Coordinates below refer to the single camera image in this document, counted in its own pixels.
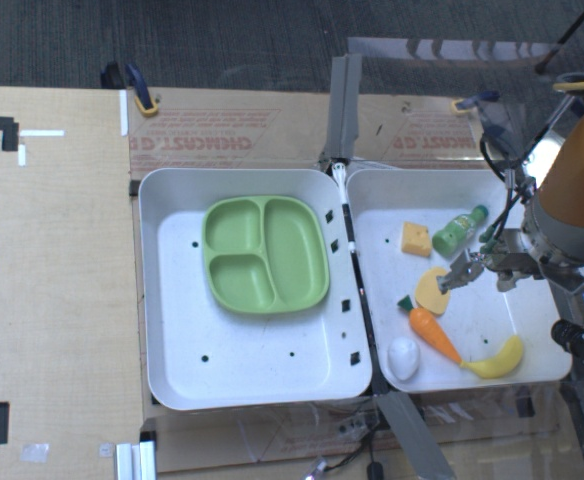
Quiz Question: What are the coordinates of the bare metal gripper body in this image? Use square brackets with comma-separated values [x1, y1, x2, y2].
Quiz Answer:
[480, 227, 554, 280]

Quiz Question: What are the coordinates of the yellow flat round slice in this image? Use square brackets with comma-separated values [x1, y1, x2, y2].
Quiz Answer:
[414, 266, 453, 317]

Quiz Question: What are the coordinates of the green plastic bottle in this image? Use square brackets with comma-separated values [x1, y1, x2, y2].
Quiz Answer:
[431, 204, 490, 259]

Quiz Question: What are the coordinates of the white plastic tray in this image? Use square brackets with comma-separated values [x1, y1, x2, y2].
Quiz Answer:
[345, 168, 574, 395]
[138, 167, 374, 412]

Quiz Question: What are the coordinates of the yellow cheese wedge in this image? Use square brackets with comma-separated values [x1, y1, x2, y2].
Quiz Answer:
[400, 220, 433, 259]

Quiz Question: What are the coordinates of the orange carrot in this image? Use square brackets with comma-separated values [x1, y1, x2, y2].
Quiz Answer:
[396, 294, 465, 367]

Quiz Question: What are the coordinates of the yellow banana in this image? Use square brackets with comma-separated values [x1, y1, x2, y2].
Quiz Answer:
[460, 333, 525, 381]

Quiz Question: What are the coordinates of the white egg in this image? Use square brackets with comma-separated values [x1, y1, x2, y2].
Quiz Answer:
[387, 335, 421, 382]

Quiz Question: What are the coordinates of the green divided plate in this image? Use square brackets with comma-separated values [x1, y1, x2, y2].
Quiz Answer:
[201, 195, 331, 316]

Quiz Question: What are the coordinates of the brown cardboard board, red print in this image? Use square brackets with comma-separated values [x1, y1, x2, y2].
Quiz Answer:
[127, 86, 564, 473]

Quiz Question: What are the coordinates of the black cylinder on white bracket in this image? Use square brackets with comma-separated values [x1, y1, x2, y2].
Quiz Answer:
[541, 263, 584, 384]

